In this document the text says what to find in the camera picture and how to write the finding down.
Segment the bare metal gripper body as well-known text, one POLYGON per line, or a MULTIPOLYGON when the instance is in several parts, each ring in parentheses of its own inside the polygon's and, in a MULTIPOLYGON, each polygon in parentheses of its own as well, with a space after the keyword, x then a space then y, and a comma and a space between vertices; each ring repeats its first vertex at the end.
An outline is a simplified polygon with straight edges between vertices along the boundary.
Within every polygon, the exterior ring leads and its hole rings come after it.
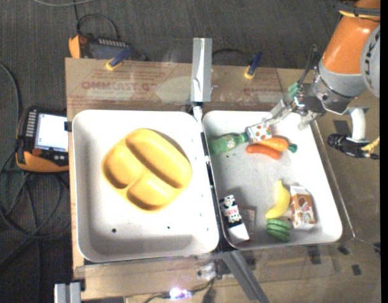
POLYGON ((333 112, 342 115, 352 97, 338 93, 324 83, 295 83, 293 85, 293 110, 301 116, 323 115, 333 112))

